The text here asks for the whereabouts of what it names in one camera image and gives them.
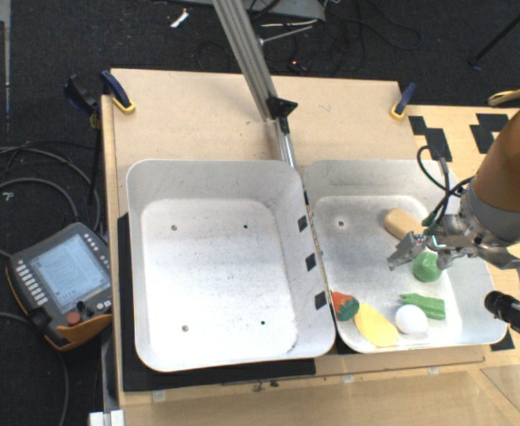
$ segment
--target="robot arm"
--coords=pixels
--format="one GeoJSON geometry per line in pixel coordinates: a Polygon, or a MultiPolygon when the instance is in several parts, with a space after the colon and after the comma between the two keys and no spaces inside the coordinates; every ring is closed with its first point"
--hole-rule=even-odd
{"type": "MultiPolygon", "coordinates": [[[[390,269],[409,262],[425,248],[438,254],[444,270],[456,257],[480,256],[500,269],[516,269],[520,258],[508,247],[520,242],[520,110],[505,125],[483,160],[469,187],[462,192],[456,215],[443,211],[424,223],[424,234],[409,233],[389,257],[390,269]]],[[[520,301],[491,292],[485,307],[520,333],[520,301]]]]}

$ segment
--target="white egg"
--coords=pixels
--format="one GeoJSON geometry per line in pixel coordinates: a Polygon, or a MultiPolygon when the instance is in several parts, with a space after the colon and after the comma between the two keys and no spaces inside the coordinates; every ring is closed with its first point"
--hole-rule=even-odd
{"type": "Polygon", "coordinates": [[[407,335],[422,335],[428,331],[426,313],[414,304],[405,304],[396,311],[396,326],[407,335]]]}

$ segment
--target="green ball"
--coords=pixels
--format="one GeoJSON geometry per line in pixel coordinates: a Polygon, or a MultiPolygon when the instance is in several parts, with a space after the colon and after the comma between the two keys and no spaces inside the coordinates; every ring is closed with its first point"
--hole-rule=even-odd
{"type": "Polygon", "coordinates": [[[424,251],[414,259],[412,273],[422,282],[433,282],[441,276],[441,270],[436,265],[437,254],[424,251]]]}

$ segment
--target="black floor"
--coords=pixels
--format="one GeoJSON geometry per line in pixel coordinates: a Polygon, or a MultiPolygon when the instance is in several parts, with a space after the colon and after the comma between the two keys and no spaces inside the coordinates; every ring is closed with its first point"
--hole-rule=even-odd
{"type": "MultiPolygon", "coordinates": [[[[416,84],[415,104],[484,106],[493,93],[520,88],[520,21],[478,62],[478,54],[520,14],[520,0],[342,0],[327,7],[327,23],[268,44],[275,75],[309,75],[416,84]],[[292,70],[291,60],[303,68],[292,70]]],[[[290,18],[265,14],[261,37],[285,28],[260,28],[290,18]]],[[[4,38],[0,23],[0,146],[36,141],[69,156],[90,174],[95,132],[88,115],[64,98],[78,74],[98,95],[98,73],[110,67],[238,73],[211,7],[153,0],[12,0],[10,99],[5,99],[4,38]],[[186,8],[190,16],[170,28],[186,8]]],[[[62,185],[92,224],[88,186],[60,163],[18,153],[0,157],[0,179],[40,177],[62,185]]],[[[23,249],[70,222],[66,204],[42,187],[17,185],[0,196],[0,246],[23,249]]],[[[103,197],[102,182],[98,192],[103,197]]],[[[20,314],[0,256],[0,312],[20,314]]],[[[63,355],[70,397],[66,425],[86,425],[100,410],[99,343],[63,355]]],[[[0,319],[0,424],[57,424],[64,401],[57,355],[19,322],[0,319]]]]}

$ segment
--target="wooden table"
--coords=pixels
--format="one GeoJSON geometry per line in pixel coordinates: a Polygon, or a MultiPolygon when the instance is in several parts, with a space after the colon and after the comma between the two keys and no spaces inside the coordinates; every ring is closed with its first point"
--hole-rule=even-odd
{"type": "MultiPolygon", "coordinates": [[[[106,201],[114,310],[120,310],[116,220],[128,210],[125,176],[136,161],[277,159],[271,124],[262,122],[241,75],[115,69],[136,103],[122,114],[102,97],[106,201]]],[[[457,178],[483,159],[472,136],[478,114],[517,109],[409,106],[390,117],[398,83],[274,77],[282,98],[299,103],[290,115],[298,171],[319,159],[414,159],[429,133],[443,129],[457,178]]],[[[520,245],[514,248],[520,256],[520,245]]],[[[515,272],[490,267],[495,287],[518,297],[515,272]]],[[[235,383],[126,392],[122,387],[120,317],[114,315],[119,408],[127,425],[518,424],[520,335],[515,349],[489,345],[339,355],[316,359],[317,374],[276,383],[235,383]]]]}

